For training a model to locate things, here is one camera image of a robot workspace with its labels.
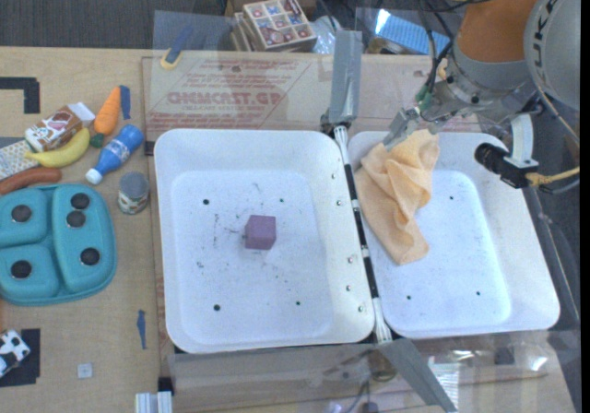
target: dark floor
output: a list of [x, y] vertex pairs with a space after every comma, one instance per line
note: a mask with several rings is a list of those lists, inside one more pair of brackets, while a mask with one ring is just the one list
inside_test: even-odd
[[[354, 28], [355, 8], [382, 6], [415, 10], [418, 0], [326, 0], [340, 23]], [[158, 10], [207, 15], [218, 13], [214, 0], [0, 0], [0, 45], [151, 48], [154, 17]], [[318, 15], [324, 14], [320, 8]], [[562, 171], [572, 164], [563, 134], [548, 112], [535, 118], [536, 159], [546, 169]], [[562, 317], [555, 329], [554, 345], [562, 359], [563, 371], [570, 380], [572, 398], [581, 411], [580, 357], [580, 194], [579, 189], [564, 195], [540, 195], [540, 206], [533, 198], [539, 231], [549, 229], [546, 240], [559, 255], [551, 266], [558, 275]]]

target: white plastic tray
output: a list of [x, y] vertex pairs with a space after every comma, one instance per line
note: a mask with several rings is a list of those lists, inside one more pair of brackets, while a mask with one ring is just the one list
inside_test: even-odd
[[[350, 139], [353, 170], [386, 133]], [[397, 265], [365, 224], [386, 322], [409, 338], [547, 329], [560, 314], [522, 191], [474, 159], [493, 136], [440, 133], [430, 202], [416, 215], [430, 245]]]
[[[339, 149], [306, 131], [175, 129], [156, 142], [166, 326], [191, 353], [358, 342], [374, 324]], [[269, 251], [250, 215], [277, 218]]]

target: black hole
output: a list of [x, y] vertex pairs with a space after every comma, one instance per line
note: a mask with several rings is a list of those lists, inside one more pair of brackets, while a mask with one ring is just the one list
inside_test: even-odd
[[84, 208], [87, 208], [88, 205], [90, 205], [90, 198], [86, 194], [75, 194], [70, 199], [70, 203], [76, 210], [83, 210]]
[[17, 205], [12, 209], [12, 219], [16, 223], [24, 223], [28, 221], [30, 216], [33, 214], [32, 210], [26, 205]]
[[100, 253], [93, 247], [88, 247], [82, 251], [80, 261], [85, 266], [94, 266], [100, 261]]
[[27, 278], [33, 268], [27, 261], [17, 261], [10, 267], [10, 274], [14, 278]]
[[65, 220], [67, 221], [68, 226], [72, 228], [80, 228], [86, 223], [86, 216], [81, 211], [74, 210], [65, 217]]

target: blue bottle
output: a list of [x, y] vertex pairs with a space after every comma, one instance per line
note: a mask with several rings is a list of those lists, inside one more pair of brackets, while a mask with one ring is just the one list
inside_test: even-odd
[[126, 124], [119, 134], [107, 144], [99, 154], [96, 166], [86, 172], [86, 180], [94, 185], [102, 181], [104, 174], [116, 171], [141, 145], [144, 134], [132, 124]]

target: peach towel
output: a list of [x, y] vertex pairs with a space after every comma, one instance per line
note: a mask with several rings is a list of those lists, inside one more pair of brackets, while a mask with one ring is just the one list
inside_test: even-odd
[[400, 265], [429, 251], [414, 215], [431, 199], [432, 170], [439, 154], [438, 136], [418, 130], [389, 152], [379, 143], [355, 172], [362, 214]]

